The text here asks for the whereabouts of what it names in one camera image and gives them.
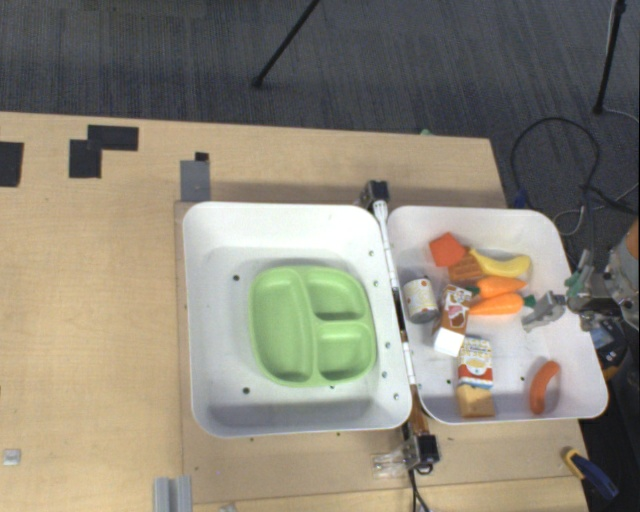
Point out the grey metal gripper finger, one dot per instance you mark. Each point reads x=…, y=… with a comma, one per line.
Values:
x=541, y=318
x=551, y=300

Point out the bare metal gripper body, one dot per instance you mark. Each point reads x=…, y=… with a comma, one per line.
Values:
x=602, y=297

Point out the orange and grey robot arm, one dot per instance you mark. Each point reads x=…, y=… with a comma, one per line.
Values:
x=631, y=250

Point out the white plastic tray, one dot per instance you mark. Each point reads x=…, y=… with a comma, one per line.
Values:
x=565, y=350
x=225, y=350

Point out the orange carrot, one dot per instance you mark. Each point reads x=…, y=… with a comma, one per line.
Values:
x=495, y=305
x=500, y=286

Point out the yellow banana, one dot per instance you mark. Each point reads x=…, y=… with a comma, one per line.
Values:
x=502, y=264

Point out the orange sausage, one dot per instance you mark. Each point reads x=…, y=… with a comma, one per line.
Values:
x=542, y=387

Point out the yellow and red carton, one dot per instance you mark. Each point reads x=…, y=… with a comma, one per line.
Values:
x=475, y=375

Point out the brown and white carton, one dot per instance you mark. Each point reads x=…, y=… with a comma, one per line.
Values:
x=454, y=312

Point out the brown biscuit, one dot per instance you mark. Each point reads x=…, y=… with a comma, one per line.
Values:
x=465, y=271

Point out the orange cube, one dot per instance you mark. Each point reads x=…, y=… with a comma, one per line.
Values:
x=446, y=249

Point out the small white can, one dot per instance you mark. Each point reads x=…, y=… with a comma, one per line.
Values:
x=420, y=300

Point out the thin black and white rod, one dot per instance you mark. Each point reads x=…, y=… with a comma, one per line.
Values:
x=387, y=245

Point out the green divided plate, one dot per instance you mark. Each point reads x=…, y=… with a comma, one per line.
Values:
x=280, y=325

